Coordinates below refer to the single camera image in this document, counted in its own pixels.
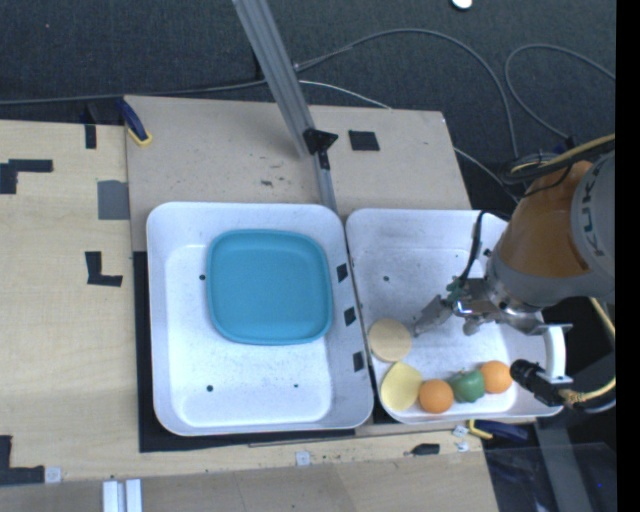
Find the blue square plate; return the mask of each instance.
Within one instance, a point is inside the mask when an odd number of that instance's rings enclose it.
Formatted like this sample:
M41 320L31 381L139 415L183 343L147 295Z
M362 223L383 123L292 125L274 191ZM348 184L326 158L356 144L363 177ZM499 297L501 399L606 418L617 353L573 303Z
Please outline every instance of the blue square plate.
M207 269L211 320L229 340L309 343L331 326L327 259L322 247L305 235L227 231L211 243Z

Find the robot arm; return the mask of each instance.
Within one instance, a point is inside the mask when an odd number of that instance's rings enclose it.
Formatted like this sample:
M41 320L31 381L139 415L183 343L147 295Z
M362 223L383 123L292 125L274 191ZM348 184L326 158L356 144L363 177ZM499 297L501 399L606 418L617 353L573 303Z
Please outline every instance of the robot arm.
M469 279L485 212L480 213L466 269L445 299L437 296L423 310L415 335L451 315L465 319L468 335L491 321L539 335L549 327L540 311L563 299L585 296L615 304L615 150L595 163L580 156L546 164L550 172L528 188L484 277Z

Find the black clamp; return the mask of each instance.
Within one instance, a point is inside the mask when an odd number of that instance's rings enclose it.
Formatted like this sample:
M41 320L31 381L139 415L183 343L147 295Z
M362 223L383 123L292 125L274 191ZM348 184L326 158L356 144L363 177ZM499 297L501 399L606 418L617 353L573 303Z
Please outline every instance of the black clamp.
M330 171L331 166L329 165L327 150L338 140L338 136L335 133L323 132L315 128L307 128L303 132L302 137L307 144L309 153L312 155L318 154L320 167L325 171Z

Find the wooden table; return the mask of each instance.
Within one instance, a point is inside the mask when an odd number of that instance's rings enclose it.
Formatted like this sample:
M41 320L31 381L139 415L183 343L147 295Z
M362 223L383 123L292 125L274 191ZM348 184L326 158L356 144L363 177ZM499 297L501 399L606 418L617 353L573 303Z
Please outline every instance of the wooden table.
M445 508L437 503L446 503L446 510L467 510L471 503L476 510L497 510L480 441L466 436L469 452L458 453L460 439L451 425L369 422L349 439L139 452L132 253L144 250L145 215L167 200L315 202L317 194L273 104L129 101L154 136L148 148L132 145L118 126L97 126L97 146L88 149L83 125L0 122L0 163L45 159L54 165L52 173L20 172L16 194L0 195L0 435L13 436L12 467L57 467L64 482L0 489L0 510L3 503L52 503L54 495L78 502L86 496L82 489L97 481L129 478L150 479L146 501L167 496L174 485L168 502L174 504L175 486L180 492L184 486L201 489L205 479L210 492L232 479L235 490L225 487L226 499L243 501L244 510L271 510L250 504L250 496L257 499L251 489L273 492L275 485L280 496L297 496L319 482L335 507L318 501L316 508L307 503L310 510L389 510L389 499L398 506L428 499L438 510ZM342 142L330 158L343 217L362 206L469 208L439 113L312 107L312 114L318 128L340 131ZM174 116L171 127L162 124L167 115ZM198 122L217 120L206 134L211 144L196 138L181 146L176 126L190 115ZM383 150L350 151L349 129L375 131ZM242 140L234 135L240 132ZM221 133L228 136L217 144ZM157 176L150 178L144 162L153 161ZM198 178L203 172L209 180ZM180 174L191 186L178 182ZM99 218L98 183L110 180L129 184L131 220ZM221 182L229 184L224 193ZM101 252L102 273L121 275L121 286L87 284L88 251ZM420 443L440 444L440 455L407 457ZM308 454L310 467L296 467L299 452ZM466 482L461 494L459 479ZM381 481L391 497L380 494ZM93 491L89 495L95 499ZM273 510L282 510L275 503Z

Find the dark floor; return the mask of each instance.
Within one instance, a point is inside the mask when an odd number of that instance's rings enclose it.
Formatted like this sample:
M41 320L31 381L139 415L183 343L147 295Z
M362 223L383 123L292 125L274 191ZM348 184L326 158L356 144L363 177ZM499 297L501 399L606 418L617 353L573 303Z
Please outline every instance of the dark floor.
M301 79L393 108L441 111L454 146L493 172L569 136L580 143L615 132L615 0L475 0L464 12L449 0L269 5L295 63L372 36ZM120 123L114 100L125 93L271 101L264 85L203 91L256 76L231 0L3 2L0 19L0 119ZM370 106L323 87L303 90L311 104ZM491 177L466 158L459 163L474 208L512 211ZM609 351L584 301L553 314L575 326L571 371ZM570 433L576 443L600 440L615 450L615 408Z

